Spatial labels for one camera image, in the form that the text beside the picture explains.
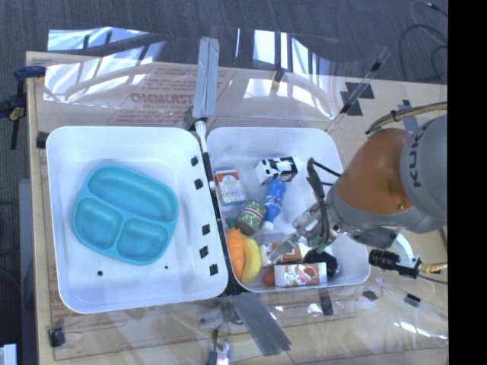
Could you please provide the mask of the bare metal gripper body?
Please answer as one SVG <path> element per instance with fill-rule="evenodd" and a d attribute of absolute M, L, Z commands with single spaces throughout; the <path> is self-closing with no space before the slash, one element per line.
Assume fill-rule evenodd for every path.
<path fill-rule="evenodd" d="M 303 244 L 310 248 L 326 248 L 340 234 L 341 223 L 329 204 L 314 203 L 292 222 L 294 232 L 305 235 Z"/>

